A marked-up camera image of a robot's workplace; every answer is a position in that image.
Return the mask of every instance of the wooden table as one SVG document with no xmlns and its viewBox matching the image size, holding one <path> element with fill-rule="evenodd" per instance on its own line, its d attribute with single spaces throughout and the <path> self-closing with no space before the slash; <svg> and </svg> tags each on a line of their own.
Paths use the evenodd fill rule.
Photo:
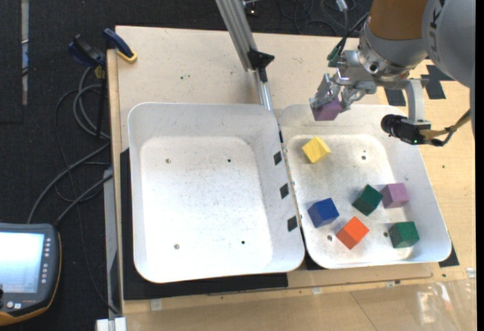
<svg viewBox="0 0 484 331">
<path fill-rule="evenodd" d="M 116 32 L 138 52 L 138 60 L 134 64 L 126 63 L 114 51 L 108 51 L 107 55 L 116 222 L 120 227 L 119 154 L 129 146 L 127 115 L 136 104 L 148 101 L 257 104 L 259 99 L 253 74 L 243 71 L 227 32 L 131 26 L 118 26 Z M 278 116 L 281 110 L 291 104 L 307 104 L 309 97 L 315 94 L 322 75 L 331 73 L 331 68 L 327 68 L 326 56 L 339 39 L 261 33 L 254 34 L 254 37 L 260 51 L 275 56 L 274 62 L 268 67 L 275 115 Z M 346 49 L 354 49 L 356 45 L 356 39 L 349 39 Z M 412 77 L 428 74 L 428 63 L 424 61 L 418 66 Z M 425 98 L 426 118 L 432 121 L 434 129 L 454 124 L 469 108 L 467 88 L 451 81 L 442 82 L 442 87 L 447 99 L 431 101 L 427 95 Z M 388 104 L 382 88 L 359 103 Z M 141 329 L 137 328 L 141 326 L 143 330 L 158 329 L 158 322 L 164 319 L 170 327 L 175 327 L 167 328 L 170 330 L 178 329 L 176 327 L 196 329 L 197 316 L 227 311 L 228 303 L 232 304 L 230 311 L 233 312 L 234 324 L 239 321 L 236 318 L 239 316 L 236 304 L 244 304 L 249 310 L 252 308 L 257 316 L 264 318 L 261 320 L 264 322 L 270 321 L 275 314 L 270 310 L 259 313 L 256 309 L 261 302 L 269 307 L 277 302 L 278 311 L 298 310 L 314 318 L 316 323 L 306 324 L 305 329 L 319 329 L 317 321 L 324 320 L 325 315 L 311 308 L 321 304 L 323 299 L 320 294 L 324 293 L 337 295 L 335 300 L 340 300 L 341 329 L 345 329 L 343 319 L 349 316 L 358 321 L 361 315 L 354 313 L 361 312 L 354 294 L 362 289 L 385 290 L 394 286 L 395 282 L 400 286 L 420 286 L 468 280 L 476 270 L 475 144 L 470 123 L 454 134 L 445 147 L 420 147 L 420 151 L 459 265 L 441 268 L 438 263 L 401 264 L 317 271 L 309 271 L 302 265 L 288 274 L 287 289 L 122 301 L 122 312 L 128 325 L 132 324 L 133 329 Z M 117 236 L 118 249 L 121 251 L 120 231 Z M 122 268 L 122 262 L 119 261 L 119 269 Z M 217 316 L 206 329 L 227 329 L 231 318 L 218 322 Z M 287 329 L 292 327 L 290 322 L 280 326 Z"/>
</svg>

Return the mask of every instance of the white tray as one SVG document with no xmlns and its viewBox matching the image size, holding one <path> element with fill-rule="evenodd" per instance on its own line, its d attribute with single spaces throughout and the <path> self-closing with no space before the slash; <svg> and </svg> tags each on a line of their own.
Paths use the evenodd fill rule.
<svg viewBox="0 0 484 331">
<path fill-rule="evenodd" d="M 128 130 L 142 277 L 168 283 L 299 267 L 304 244 L 272 113 L 255 104 L 143 103 Z"/>
<path fill-rule="evenodd" d="M 358 104 L 331 122 L 315 122 L 309 105 L 288 107 L 280 116 L 306 248 L 323 268 L 442 261 L 450 254 L 451 241 L 418 146 L 391 138 L 380 127 L 389 113 L 403 115 L 395 107 Z M 315 136 L 332 154 L 311 164 L 302 146 Z M 385 209 L 380 203 L 367 217 L 352 206 L 366 184 L 379 190 L 397 182 L 405 183 L 410 197 L 403 207 Z M 315 228 L 308 208 L 327 198 L 333 199 L 340 216 Z M 349 250 L 336 233 L 353 216 L 370 232 Z M 415 222 L 420 240 L 412 247 L 394 249 L 386 237 L 398 221 Z"/>
</svg>

